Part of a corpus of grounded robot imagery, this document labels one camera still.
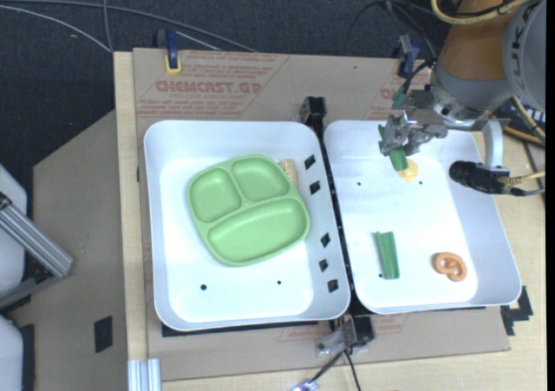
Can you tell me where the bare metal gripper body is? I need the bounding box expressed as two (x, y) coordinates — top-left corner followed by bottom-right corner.
(404, 88), (490, 139)

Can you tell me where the green and yellow toy corn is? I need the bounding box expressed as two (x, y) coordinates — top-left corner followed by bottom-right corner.
(377, 124), (421, 185)

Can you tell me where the white plastic tray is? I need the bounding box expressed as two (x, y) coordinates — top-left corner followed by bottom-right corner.
(142, 119), (351, 332)
(323, 119), (523, 316)

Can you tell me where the thin black rod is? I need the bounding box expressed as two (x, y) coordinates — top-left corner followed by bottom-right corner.
(317, 120), (356, 322)

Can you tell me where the beige toy biscuit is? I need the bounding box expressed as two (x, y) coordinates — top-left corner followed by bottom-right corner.
(277, 158), (301, 188)

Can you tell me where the green toy celery stick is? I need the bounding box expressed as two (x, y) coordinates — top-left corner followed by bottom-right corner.
(374, 231), (401, 281)

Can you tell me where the brown cardboard board red print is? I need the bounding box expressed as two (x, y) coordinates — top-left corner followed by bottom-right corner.
(132, 47), (512, 381)

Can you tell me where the orange toy pretzel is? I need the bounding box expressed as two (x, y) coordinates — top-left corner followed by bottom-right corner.
(431, 251), (468, 283)

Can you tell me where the green divided plate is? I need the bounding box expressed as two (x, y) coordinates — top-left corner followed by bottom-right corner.
(186, 153), (311, 268)

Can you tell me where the black cylinder on white bracket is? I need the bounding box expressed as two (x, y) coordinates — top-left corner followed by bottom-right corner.
(448, 118), (512, 195)

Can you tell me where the black block with wires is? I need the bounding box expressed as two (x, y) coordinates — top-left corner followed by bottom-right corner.
(299, 95), (327, 127)
(315, 315), (375, 358)

